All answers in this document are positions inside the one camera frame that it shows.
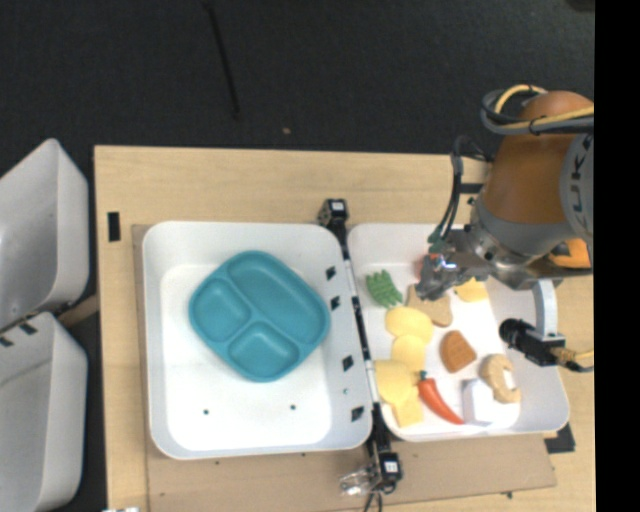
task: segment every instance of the cable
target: cable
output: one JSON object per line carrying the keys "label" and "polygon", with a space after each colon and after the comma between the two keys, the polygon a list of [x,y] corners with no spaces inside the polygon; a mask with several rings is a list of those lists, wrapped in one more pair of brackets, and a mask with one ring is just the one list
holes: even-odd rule
{"label": "cable", "polygon": [[577,362],[581,359],[593,357],[595,354],[594,349],[577,352],[566,347],[554,347],[551,348],[549,352],[556,357],[557,363],[560,366],[563,366],[573,372],[588,373],[595,369],[595,365],[582,366]]}
{"label": "cable", "polygon": [[[464,146],[469,146],[469,150],[465,151]],[[432,244],[432,250],[438,252],[440,245],[449,235],[460,203],[460,190],[462,188],[462,175],[464,174],[463,157],[475,158],[489,162],[491,159],[480,147],[466,135],[460,135],[453,143],[451,151],[451,165],[453,170],[453,184],[451,187],[451,195],[447,209],[440,223],[429,236],[429,242]]]}
{"label": "cable", "polygon": [[367,503],[364,506],[364,510],[362,512],[368,512],[371,507],[371,503],[373,502],[374,497],[378,497],[378,512],[382,512],[382,493],[379,490],[373,489],[369,493],[369,498],[367,498]]}
{"label": "cable", "polygon": [[553,116],[542,116],[532,120],[505,115],[502,109],[515,96],[534,97],[548,91],[534,85],[519,84],[506,90],[496,90],[482,99],[480,118],[489,130],[501,135],[531,133],[586,133],[594,127],[594,107],[585,107]]}

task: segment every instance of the black cable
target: black cable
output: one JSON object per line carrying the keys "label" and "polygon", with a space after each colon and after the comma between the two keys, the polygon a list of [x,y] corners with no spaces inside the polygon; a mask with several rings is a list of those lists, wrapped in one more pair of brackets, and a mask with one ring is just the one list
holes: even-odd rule
{"label": "black cable", "polygon": [[[521,118],[496,112],[495,110],[496,103],[502,97],[504,92],[505,90],[492,91],[482,98],[480,118],[488,129],[496,133],[500,133],[502,135],[523,133],[522,130],[514,130],[508,126],[510,124],[521,123],[523,121]],[[530,98],[540,94],[542,94],[542,92],[536,91],[532,86],[529,86],[528,90],[517,91],[509,99],[516,96]],[[541,135],[543,133],[589,133],[593,130],[594,117],[592,114],[577,116],[573,119],[556,121],[543,125],[536,125],[536,121],[540,121],[541,119],[543,119],[543,117],[531,120],[528,132],[534,135]]]}
{"label": "black cable", "polygon": [[[464,146],[469,146],[470,151],[465,151]],[[451,151],[451,165],[453,170],[453,184],[451,187],[451,195],[449,197],[449,203],[447,209],[442,217],[442,220],[436,227],[435,231],[429,237],[429,241],[435,243],[437,241],[443,241],[449,235],[453,223],[458,213],[458,206],[460,204],[460,191],[462,188],[462,175],[464,174],[464,164],[462,162],[463,157],[481,159],[485,162],[489,162],[490,158],[480,149],[480,147],[473,142],[468,136],[460,135],[453,143],[453,149]]]}
{"label": "black cable", "polygon": [[373,489],[370,493],[369,493],[369,497],[367,498],[367,503],[364,506],[364,510],[362,512],[368,512],[369,508],[371,507],[371,503],[373,502],[373,498],[374,497],[378,497],[378,512],[382,512],[382,493],[380,491],[377,491],[375,489]]}
{"label": "black cable", "polygon": [[591,373],[595,370],[595,365],[591,365],[591,366],[582,366],[579,365],[578,363],[574,362],[574,361],[567,361],[564,364],[564,367],[567,368],[568,370],[571,370],[572,372],[576,372],[576,373]]}
{"label": "black cable", "polygon": [[240,116],[240,101],[238,100],[238,93],[236,90],[233,74],[231,73],[231,65],[229,64],[229,57],[227,56],[226,46],[222,37],[222,31],[218,24],[218,17],[213,6],[213,0],[201,0],[202,7],[209,16],[209,22],[211,29],[213,30],[213,36],[218,46],[218,52],[220,55],[220,61],[222,62],[222,70],[227,81],[227,89],[229,90],[229,96],[231,96],[231,106],[233,108],[233,116],[238,118]]}

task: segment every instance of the black carpet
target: black carpet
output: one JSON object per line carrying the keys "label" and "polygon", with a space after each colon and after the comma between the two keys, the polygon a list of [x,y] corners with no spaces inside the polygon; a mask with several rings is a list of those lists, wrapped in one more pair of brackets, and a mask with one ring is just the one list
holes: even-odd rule
{"label": "black carpet", "polygon": [[[96,144],[448,153],[466,134],[492,153],[484,94],[528,82],[594,99],[595,0],[211,5],[3,0],[0,176],[49,137],[90,182]],[[97,325],[74,332],[91,389],[66,512],[105,505]]]}

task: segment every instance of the teal plate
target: teal plate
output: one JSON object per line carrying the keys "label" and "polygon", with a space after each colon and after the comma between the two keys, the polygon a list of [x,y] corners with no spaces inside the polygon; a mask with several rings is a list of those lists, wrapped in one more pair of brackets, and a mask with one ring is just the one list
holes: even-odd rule
{"label": "teal plate", "polygon": [[207,346],[257,382],[296,368],[331,323],[320,296],[287,265],[261,251],[225,261],[191,296],[189,320]]}

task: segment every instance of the wooden table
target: wooden table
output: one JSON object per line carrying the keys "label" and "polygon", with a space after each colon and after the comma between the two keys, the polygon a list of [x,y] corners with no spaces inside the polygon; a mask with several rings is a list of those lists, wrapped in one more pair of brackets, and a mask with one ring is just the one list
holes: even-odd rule
{"label": "wooden table", "polygon": [[[340,496],[337,485],[355,469],[345,466],[362,460],[361,449],[198,462],[155,449],[145,428],[132,228],[164,220],[314,222],[327,198],[347,200],[352,225],[435,223],[448,201],[449,157],[97,146],[94,166],[109,507],[362,510],[364,498]],[[482,180],[486,168],[469,161],[465,171],[467,180]],[[467,218],[463,205],[458,219]],[[557,295],[568,345],[593,347],[592,278],[566,280]],[[562,377],[575,452],[549,456],[541,434],[395,443],[406,476],[385,510],[595,510],[594,377],[564,370]]]}

